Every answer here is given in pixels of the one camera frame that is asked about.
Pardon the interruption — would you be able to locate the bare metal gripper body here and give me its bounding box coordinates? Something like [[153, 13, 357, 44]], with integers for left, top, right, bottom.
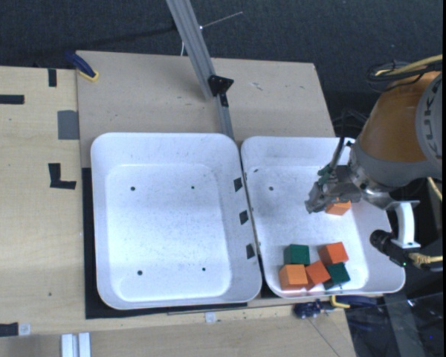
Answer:
[[320, 164, 396, 210]]

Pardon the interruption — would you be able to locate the orange cube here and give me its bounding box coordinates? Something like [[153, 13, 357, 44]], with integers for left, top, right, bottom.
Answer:
[[325, 199, 352, 216], [278, 263, 309, 292], [317, 241, 350, 267], [305, 260, 332, 286]]

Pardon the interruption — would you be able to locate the white plastic tray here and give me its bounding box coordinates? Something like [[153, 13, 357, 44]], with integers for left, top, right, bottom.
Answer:
[[240, 135, 407, 300], [90, 132, 263, 311]]

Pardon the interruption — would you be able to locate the green cube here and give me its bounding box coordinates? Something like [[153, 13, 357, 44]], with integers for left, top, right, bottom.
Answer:
[[283, 244, 311, 267], [326, 262, 352, 286]]

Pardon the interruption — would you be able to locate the pale wood board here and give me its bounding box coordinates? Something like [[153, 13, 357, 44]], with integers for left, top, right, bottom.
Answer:
[[75, 50, 345, 315]]

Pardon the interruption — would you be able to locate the black cylinder on white bracket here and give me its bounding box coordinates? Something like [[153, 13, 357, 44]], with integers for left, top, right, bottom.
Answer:
[[369, 200, 421, 268]]

